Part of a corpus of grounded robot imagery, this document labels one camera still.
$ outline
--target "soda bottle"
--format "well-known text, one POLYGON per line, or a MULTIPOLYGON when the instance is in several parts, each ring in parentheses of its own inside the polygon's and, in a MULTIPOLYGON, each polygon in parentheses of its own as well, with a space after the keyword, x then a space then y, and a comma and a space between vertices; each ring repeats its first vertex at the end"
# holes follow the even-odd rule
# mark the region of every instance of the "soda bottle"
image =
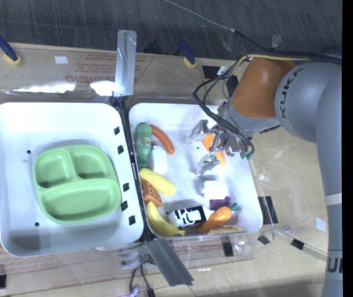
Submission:
POLYGON ((135 150, 137 153, 138 167, 148 168, 148 156, 151 152, 151 127, 148 123, 138 124, 135 130, 135 150))

